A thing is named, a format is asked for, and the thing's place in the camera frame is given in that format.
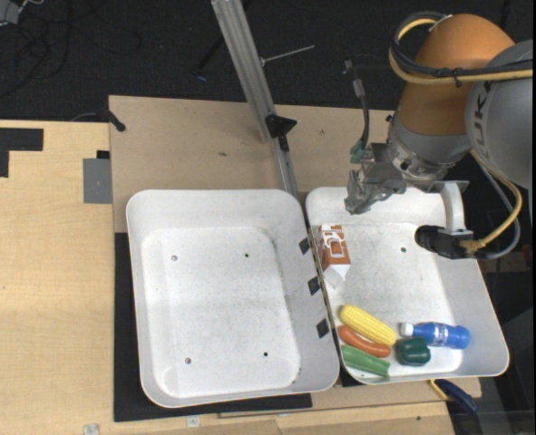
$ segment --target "small box with label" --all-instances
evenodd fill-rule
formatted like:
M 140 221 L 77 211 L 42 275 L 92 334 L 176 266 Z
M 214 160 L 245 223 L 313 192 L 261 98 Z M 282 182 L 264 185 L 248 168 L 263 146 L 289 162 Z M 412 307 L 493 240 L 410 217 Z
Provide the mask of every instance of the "small box with label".
M 344 230 L 339 224 L 323 224 L 317 228 L 314 240 L 324 280 L 336 288 L 350 269 Z

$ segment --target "blue plastic bottle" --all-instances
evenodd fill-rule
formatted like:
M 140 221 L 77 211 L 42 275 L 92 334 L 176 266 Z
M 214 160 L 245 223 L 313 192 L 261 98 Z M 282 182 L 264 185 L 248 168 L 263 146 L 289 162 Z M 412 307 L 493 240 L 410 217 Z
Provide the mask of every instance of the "blue plastic bottle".
M 401 323 L 401 335 L 404 337 L 423 337 L 429 346 L 448 346 L 457 350 L 467 348 L 469 331 L 462 325 L 441 323 Z

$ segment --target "orange toy sausage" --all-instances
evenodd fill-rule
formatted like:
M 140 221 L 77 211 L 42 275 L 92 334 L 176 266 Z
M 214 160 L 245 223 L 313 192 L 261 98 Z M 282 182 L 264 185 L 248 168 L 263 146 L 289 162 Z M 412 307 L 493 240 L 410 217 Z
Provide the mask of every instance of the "orange toy sausage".
M 355 348 L 358 348 L 363 352 L 372 354 L 377 358 L 385 358 L 391 353 L 390 346 L 386 344 L 370 342 L 358 335 L 347 325 L 340 325 L 337 330 L 338 336 L 342 339 L 344 343 L 354 346 Z

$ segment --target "metal rod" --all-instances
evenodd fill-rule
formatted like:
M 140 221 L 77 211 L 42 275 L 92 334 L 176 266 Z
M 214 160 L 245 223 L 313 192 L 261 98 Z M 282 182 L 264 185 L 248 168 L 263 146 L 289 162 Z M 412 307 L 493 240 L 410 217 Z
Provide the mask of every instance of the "metal rod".
M 261 61 L 261 65 L 265 66 L 267 62 L 279 60 L 280 58 L 285 58 L 286 56 L 290 56 L 292 54 L 302 53 L 302 52 L 305 52 L 306 50 L 312 50 L 314 47 L 315 45 L 309 45 L 308 47 L 298 48 L 297 50 L 292 50 L 291 52 L 277 54 L 276 56 L 270 56 L 269 58 L 259 58 L 259 60 Z
M 277 114 L 276 106 L 269 91 L 258 50 L 249 30 L 248 19 L 241 0 L 211 0 L 213 10 L 229 49 L 231 60 L 238 73 L 241 87 L 258 125 L 262 141 L 270 139 L 266 118 Z M 278 139 L 272 139 L 276 164 L 283 189 L 297 197 L 296 179 L 289 153 L 279 147 Z

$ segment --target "green toy pepper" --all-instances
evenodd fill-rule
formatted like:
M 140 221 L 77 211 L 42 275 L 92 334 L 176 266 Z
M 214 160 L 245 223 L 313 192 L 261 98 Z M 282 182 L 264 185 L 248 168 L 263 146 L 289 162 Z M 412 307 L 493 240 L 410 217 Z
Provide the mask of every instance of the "green toy pepper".
M 408 366 L 422 366 L 431 359 L 431 350 L 423 337 L 407 337 L 396 342 L 398 362 Z

